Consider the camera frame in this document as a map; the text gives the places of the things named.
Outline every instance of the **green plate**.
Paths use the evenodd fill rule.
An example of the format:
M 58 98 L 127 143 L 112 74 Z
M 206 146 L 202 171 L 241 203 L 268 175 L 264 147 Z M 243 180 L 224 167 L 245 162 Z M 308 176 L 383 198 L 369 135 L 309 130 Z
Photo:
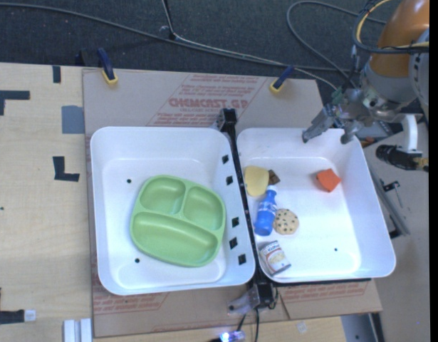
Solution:
M 169 175 L 142 186 L 130 222 L 135 246 L 180 266 L 211 262 L 224 236 L 226 211 L 220 196 L 195 182 Z

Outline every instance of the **wooden surface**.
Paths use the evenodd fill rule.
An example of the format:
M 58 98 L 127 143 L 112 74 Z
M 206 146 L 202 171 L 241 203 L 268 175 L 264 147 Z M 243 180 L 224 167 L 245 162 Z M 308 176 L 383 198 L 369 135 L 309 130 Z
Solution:
M 0 325 L 1 341 L 62 341 L 62 323 L 91 318 L 84 134 L 63 134 L 61 108 L 83 106 L 81 68 L 0 63 L 0 90 L 29 90 L 0 116 L 2 311 L 35 309 L 36 321 Z M 54 180 L 53 156 L 78 182 Z M 244 326 L 253 340 L 255 324 Z M 104 341 L 208 341 L 223 332 L 154 333 Z M 340 317 L 262 323 L 259 341 L 345 341 Z

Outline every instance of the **cookie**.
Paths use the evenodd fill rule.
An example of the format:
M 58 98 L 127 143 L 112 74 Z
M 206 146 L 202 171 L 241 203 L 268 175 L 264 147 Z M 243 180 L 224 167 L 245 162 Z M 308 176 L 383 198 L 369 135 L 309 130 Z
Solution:
M 293 234 L 299 227 L 299 219 L 289 209 L 279 209 L 273 221 L 273 228 L 279 234 Z

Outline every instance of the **orange block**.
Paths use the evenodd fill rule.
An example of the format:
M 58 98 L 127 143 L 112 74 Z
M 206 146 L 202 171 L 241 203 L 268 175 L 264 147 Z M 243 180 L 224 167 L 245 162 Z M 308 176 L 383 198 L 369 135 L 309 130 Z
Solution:
M 329 192 L 332 192 L 340 182 L 340 177 L 337 176 L 330 168 L 324 171 L 320 171 L 316 175 L 316 178 L 319 183 L 321 183 L 321 185 Z

